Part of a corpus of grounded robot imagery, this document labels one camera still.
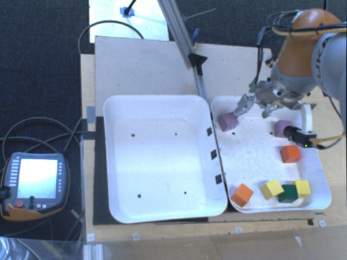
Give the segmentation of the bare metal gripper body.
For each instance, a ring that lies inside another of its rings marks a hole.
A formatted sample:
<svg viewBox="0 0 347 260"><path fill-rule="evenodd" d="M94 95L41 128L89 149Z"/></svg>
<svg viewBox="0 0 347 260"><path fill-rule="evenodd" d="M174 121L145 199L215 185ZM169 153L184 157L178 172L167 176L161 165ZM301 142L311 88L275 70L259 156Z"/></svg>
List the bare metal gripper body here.
<svg viewBox="0 0 347 260"><path fill-rule="evenodd" d="M255 88L255 102L266 107L300 110L304 94L296 93L276 80L260 81Z"/></svg>

